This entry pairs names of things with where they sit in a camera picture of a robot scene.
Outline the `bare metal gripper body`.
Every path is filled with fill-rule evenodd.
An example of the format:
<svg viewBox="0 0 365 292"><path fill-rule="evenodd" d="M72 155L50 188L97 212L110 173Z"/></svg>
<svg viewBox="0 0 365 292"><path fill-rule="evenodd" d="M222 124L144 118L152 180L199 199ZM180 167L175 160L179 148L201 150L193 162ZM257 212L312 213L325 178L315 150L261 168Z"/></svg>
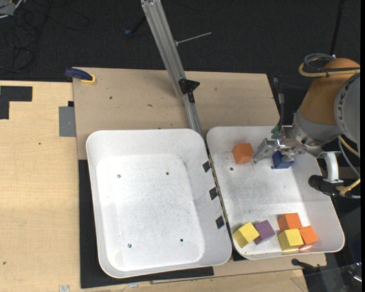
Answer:
<svg viewBox="0 0 365 292"><path fill-rule="evenodd" d="M271 130L271 138L275 140L276 149L282 151L295 151L296 155L311 154L314 157L322 152L322 142L313 139L298 126L278 126Z"/></svg>

